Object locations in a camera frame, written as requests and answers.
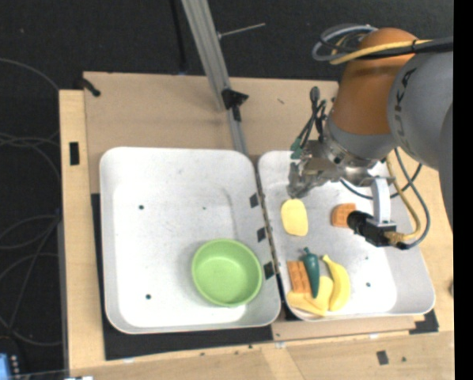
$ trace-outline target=green toy vegetable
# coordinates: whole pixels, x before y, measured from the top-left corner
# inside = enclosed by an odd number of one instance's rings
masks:
[[[312,289],[312,296],[313,298],[316,298],[319,293],[319,258],[314,253],[310,253],[308,248],[304,248],[303,250],[307,253],[302,258],[303,264],[307,271],[308,281],[310,282],[310,287]]]

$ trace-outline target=green bowl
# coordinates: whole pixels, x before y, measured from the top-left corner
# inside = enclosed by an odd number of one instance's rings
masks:
[[[263,271],[255,254],[233,239],[214,239],[203,244],[191,265],[198,292],[218,306],[247,304],[263,283]]]

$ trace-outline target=white tray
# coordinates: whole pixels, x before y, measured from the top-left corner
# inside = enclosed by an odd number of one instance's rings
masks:
[[[272,261],[255,170],[231,150],[119,147],[100,161],[104,299],[125,333],[256,327],[281,308],[275,276],[250,303],[214,306],[195,289],[191,259],[215,238]]]
[[[282,226],[281,205],[289,196],[286,191],[291,152],[273,151],[259,160],[259,179],[264,206],[271,227],[282,286],[285,294],[291,290],[286,261],[298,260],[308,246],[312,253],[328,256],[342,264],[349,273],[352,286],[350,301],[336,313],[325,318],[290,307],[302,320],[377,317],[388,315],[424,314],[432,309],[435,293],[418,246],[409,250],[391,247],[377,248],[349,228],[333,227],[331,210],[341,203],[356,203],[360,211],[373,214],[373,204],[352,194],[340,183],[326,183],[314,188],[303,200],[308,214],[308,234],[288,235]],[[374,174],[387,176],[385,165],[379,164]],[[360,190],[371,196],[368,189]],[[398,231],[411,232],[407,210],[399,197],[392,201],[392,219]],[[324,262],[320,267],[327,274]]]

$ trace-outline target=black clamp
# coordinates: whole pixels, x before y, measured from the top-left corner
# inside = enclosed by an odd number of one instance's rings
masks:
[[[231,89],[222,90],[222,100],[226,110],[233,110],[233,119],[241,122],[240,106],[249,98],[247,94],[238,93]]]

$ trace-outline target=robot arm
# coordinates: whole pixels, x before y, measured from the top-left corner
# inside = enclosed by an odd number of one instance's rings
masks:
[[[372,30],[358,49],[404,41],[416,38],[382,28]],[[297,151],[300,161],[291,163],[289,195],[303,197],[341,179],[372,186],[376,179],[369,170],[400,146],[439,171],[452,227],[452,78],[452,49],[349,62],[332,110],[316,121],[319,138],[307,141]],[[364,234],[364,221],[355,214],[348,222]]]

